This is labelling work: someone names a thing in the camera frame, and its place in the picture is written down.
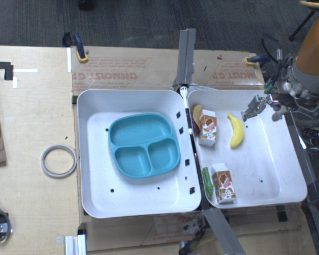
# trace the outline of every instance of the white ring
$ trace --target white ring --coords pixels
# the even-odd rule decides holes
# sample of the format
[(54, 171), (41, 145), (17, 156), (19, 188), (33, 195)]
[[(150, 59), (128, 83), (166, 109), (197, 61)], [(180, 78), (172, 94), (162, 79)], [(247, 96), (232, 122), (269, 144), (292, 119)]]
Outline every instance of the white ring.
[[(51, 172), (50, 170), (48, 170), (45, 166), (45, 158), (46, 158), (46, 155), (54, 150), (54, 149), (64, 149), (66, 150), (68, 153), (71, 154), (72, 158), (73, 158), (73, 165), (72, 167), (70, 168), (70, 170), (68, 170), (67, 172), (65, 173), (61, 173), (61, 174), (56, 174), (56, 173), (53, 173)], [(70, 175), (74, 170), (75, 170), (75, 167), (77, 166), (77, 160), (75, 158), (75, 152), (72, 148), (64, 145), (64, 144), (54, 144), (53, 146), (50, 146), (48, 148), (45, 149), (45, 151), (43, 152), (43, 155), (41, 156), (41, 167), (42, 169), (44, 170), (45, 174), (50, 176), (50, 177), (56, 177), (58, 179), (62, 178), (62, 177), (66, 177), (68, 175)]]

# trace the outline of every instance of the teal plate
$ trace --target teal plate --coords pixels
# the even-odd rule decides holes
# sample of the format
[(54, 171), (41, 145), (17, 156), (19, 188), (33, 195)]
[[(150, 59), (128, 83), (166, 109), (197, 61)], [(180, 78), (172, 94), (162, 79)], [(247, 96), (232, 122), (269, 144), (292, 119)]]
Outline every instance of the teal plate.
[(108, 141), (118, 169), (138, 179), (174, 169), (180, 149), (169, 121), (159, 113), (142, 113), (115, 120)]

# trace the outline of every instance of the cow image on carton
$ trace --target cow image on carton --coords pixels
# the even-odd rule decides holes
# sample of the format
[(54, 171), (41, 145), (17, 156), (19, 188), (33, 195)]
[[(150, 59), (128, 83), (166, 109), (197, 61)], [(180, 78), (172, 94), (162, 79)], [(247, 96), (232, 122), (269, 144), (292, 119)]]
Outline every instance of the cow image on carton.
[(215, 186), (217, 203), (232, 202), (236, 199), (233, 181), (224, 163), (212, 164), (212, 181)]
[(202, 109), (200, 116), (199, 145), (212, 146), (216, 141), (216, 115), (214, 112)]

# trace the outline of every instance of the yellow clamp pad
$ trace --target yellow clamp pad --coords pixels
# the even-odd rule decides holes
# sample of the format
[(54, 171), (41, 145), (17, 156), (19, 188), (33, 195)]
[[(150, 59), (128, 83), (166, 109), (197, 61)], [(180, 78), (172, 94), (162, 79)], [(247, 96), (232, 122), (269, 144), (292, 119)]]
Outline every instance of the yellow clamp pad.
[(319, 3), (308, 2), (308, 1), (305, 1), (305, 0), (300, 0), (299, 2), (303, 6), (315, 7), (317, 9), (319, 9)]
[(76, 52), (76, 55), (77, 55), (79, 62), (86, 62), (88, 60), (87, 54), (85, 52), (84, 52), (84, 54), (85, 54), (85, 57), (81, 58), (78, 51)]
[(250, 57), (245, 57), (244, 58), (244, 63), (247, 65), (247, 66), (254, 66), (257, 62), (248, 62), (247, 59), (250, 58)]

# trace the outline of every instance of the beige tabletop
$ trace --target beige tabletop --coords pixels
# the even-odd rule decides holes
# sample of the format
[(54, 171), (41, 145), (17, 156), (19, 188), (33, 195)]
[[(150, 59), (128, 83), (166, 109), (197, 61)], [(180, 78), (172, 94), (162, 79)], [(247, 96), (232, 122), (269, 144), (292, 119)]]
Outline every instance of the beige tabletop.
[[(17, 88), (0, 70), (0, 122), (7, 154), (6, 164), (0, 165), (0, 207), (13, 227), (10, 238), (0, 244), (0, 254), (64, 254), (63, 237), (76, 235), (79, 226), (77, 174), (51, 178), (43, 172), (40, 158), (54, 144), (75, 149), (68, 50), (0, 46), (0, 61), (21, 70), (14, 73)], [(71, 166), (71, 157), (58, 150), (46, 160), (58, 173)], [(297, 226), (285, 231), (243, 233), (237, 226), (247, 254), (316, 254), (305, 216), (301, 210), (296, 213)], [(201, 248), (200, 254), (222, 253), (217, 241)], [(178, 250), (173, 243), (90, 254), (178, 254)]]

